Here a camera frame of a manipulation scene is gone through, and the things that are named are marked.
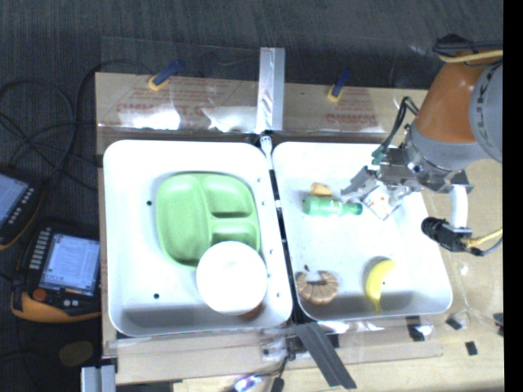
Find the brown cardboard board red print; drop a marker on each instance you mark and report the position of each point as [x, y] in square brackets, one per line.
[461, 353]

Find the black cylinder on white bracket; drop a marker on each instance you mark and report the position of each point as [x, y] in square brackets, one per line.
[443, 231]

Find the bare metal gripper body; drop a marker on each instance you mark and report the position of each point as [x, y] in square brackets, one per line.
[398, 170]

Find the tan toy bread piece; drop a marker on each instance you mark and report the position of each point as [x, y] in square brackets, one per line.
[320, 189]

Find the white bowl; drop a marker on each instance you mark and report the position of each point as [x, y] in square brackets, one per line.
[231, 278]

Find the white carton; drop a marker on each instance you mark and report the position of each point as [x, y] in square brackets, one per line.
[378, 203]

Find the brown toy croissant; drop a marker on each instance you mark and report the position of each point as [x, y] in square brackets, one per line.
[316, 290]

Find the white plastic tray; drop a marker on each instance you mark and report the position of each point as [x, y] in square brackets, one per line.
[130, 227]
[408, 251]

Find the green bottle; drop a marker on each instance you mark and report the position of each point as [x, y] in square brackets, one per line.
[327, 206]

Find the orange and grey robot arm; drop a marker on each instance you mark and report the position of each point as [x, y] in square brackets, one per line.
[449, 96]

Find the green divided plate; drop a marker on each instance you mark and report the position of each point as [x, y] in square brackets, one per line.
[184, 215]

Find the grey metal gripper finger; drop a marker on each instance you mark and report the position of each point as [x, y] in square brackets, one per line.
[399, 194]
[359, 182]

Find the yellow banana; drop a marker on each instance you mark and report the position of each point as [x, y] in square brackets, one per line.
[378, 280]

